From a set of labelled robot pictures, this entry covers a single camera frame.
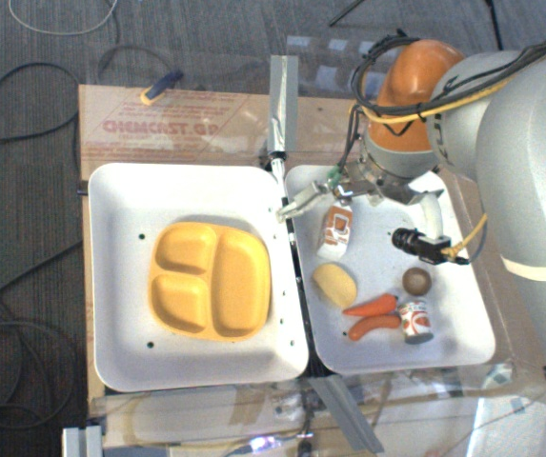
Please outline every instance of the toy carrot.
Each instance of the toy carrot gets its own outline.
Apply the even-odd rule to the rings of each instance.
[[[397,308],[397,298],[392,294],[384,293],[378,298],[356,305],[354,307],[348,307],[342,310],[345,315],[350,316],[376,316],[384,315]]]
[[[347,332],[347,335],[349,335],[351,340],[356,342],[375,328],[398,328],[400,322],[401,320],[397,315],[367,316],[353,325]]]

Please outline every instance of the orange tray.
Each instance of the orange tray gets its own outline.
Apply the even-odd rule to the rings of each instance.
[[[266,247],[237,228],[173,224],[156,239],[148,298],[154,318],[173,332],[228,342],[248,339],[268,316]]]

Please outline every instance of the gray floor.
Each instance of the gray floor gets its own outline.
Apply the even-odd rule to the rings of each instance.
[[[59,37],[36,33],[12,19],[0,0],[0,79],[33,62],[53,62],[80,83],[147,86],[165,66],[143,51],[118,52],[104,72],[101,55],[117,43],[145,47],[185,73],[184,89],[268,92],[272,54],[300,55],[303,95],[346,96],[345,82],[323,67],[351,69],[359,46],[400,28],[411,36],[446,41],[465,54],[497,49],[483,0],[366,0],[335,27],[328,22],[353,0],[120,0],[116,19],[92,33]],[[13,0],[17,14],[48,30],[87,29],[108,7],[103,0]],[[505,49],[546,39],[546,0],[495,0]],[[338,53],[334,43],[346,41]],[[0,138],[51,128],[77,110],[76,85],[62,70],[30,66],[0,85]],[[64,248],[70,250],[0,292],[6,320],[36,322],[20,330],[40,354],[52,401],[37,359],[19,350],[18,325],[0,328],[0,426],[45,425],[22,431],[0,428],[0,456],[59,455],[59,429],[87,418],[85,325],[80,200],[73,161],[73,127],[25,141],[0,144],[0,288]],[[64,334],[51,337],[42,327]],[[72,347],[75,354],[67,353]],[[21,377],[13,390],[17,375]],[[66,405],[64,397],[71,397]]]

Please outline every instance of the yellow divided plate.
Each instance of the yellow divided plate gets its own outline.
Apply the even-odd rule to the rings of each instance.
[[[156,239],[150,309],[165,328],[191,337],[236,342],[266,322],[271,263],[257,237],[237,228],[179,222]]]

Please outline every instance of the red and white can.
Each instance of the red and white can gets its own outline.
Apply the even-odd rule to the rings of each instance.
[[[397,307],[407,344],[422,344],[434,338],[432,324],[424,301],[402,303]]]

